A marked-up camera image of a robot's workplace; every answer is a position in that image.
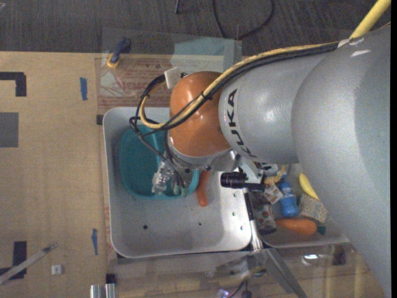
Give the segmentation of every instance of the wooden surface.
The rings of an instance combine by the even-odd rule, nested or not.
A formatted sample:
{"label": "wooden surface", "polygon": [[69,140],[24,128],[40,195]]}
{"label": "wooden surface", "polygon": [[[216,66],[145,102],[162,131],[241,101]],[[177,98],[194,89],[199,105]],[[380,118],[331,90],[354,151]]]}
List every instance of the wooden surface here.
{"label": "wooden surface", "polygon": [[[27,241],[28,257],[59,244],[23,279],[0,286],[0,297],[89,297],[91,284],[105,283],[95,57],[0,52],[0,71],[27,76],[27,97],[15,96],[14,81],[0,81],[0,112],[19,113],[19,147],[0,148],[0,268],[11,267],[15,241]],[[64,273],[52,276],[53,264]]]}

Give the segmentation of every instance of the plastic bottle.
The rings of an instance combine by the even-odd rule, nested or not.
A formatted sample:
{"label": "plastic bottle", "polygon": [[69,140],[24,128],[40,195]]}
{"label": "plastic bottle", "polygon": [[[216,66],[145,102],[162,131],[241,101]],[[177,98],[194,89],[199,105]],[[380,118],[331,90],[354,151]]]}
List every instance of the plastic bottle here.
{"label": "plastic bottle", "polygon": [[284,217],[296,217],[299,215],[299,208],[297,206],[297,197],[293,193],[291,185],[284,181],[280,183],[280,190],[284,197],[279,201],[281,204],[281,211]]}

